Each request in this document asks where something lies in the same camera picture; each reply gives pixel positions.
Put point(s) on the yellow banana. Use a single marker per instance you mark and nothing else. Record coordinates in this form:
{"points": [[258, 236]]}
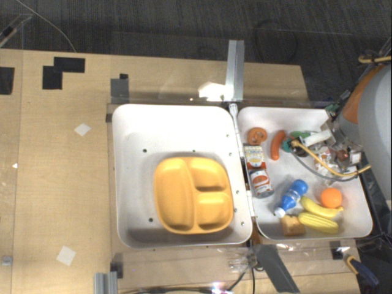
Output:
{"points": [[315, 208]]}

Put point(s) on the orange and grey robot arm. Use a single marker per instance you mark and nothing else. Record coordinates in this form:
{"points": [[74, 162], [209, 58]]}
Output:
{"points": [[372, 115]]}

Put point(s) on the green rounded toy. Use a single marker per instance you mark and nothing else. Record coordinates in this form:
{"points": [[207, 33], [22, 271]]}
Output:
{"points": [[286, 145]]}

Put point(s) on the brown pretzel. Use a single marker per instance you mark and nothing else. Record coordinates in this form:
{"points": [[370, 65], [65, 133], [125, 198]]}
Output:
{"points": [[253, 136]]}

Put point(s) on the blue bottle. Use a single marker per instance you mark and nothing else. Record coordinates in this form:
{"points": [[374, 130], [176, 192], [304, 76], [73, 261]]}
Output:
{"points": [[292, 196]]}

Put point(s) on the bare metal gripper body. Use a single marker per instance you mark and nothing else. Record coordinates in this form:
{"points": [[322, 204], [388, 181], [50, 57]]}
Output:
{"points": [[342, 147]]}

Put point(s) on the orange divided plate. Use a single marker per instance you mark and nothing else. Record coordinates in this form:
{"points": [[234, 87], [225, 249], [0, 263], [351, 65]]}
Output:
{"points": [[174, 191]]}

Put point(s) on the orange fruit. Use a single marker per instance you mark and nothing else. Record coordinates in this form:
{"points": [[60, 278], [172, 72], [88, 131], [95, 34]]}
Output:
{"points": [[331, 197]]}

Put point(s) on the white and red carton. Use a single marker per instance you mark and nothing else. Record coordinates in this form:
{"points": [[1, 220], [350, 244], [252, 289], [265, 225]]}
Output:
{"points": [[254, 158]]}

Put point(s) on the white plastic tray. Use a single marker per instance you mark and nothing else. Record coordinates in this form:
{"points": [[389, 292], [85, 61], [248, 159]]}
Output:
{"points": [[171, 127], [288, 118]]}

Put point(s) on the yellow corn cob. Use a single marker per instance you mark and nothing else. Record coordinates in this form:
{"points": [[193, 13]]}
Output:
{"points": [[318, 223]]}

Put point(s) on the red and white can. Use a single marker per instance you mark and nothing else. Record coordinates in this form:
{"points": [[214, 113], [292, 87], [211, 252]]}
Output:
{"points": [[261, 184]]}

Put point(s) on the white and brown packet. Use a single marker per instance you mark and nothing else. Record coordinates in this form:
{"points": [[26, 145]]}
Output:
{"points": [[323, 160]]}

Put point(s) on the orange sausage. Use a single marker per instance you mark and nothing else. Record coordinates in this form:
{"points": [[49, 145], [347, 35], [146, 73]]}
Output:
{"points": [[277, 145]]}

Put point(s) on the brown bread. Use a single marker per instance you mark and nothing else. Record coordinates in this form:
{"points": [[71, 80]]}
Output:
{"points": [[292, 226]]}

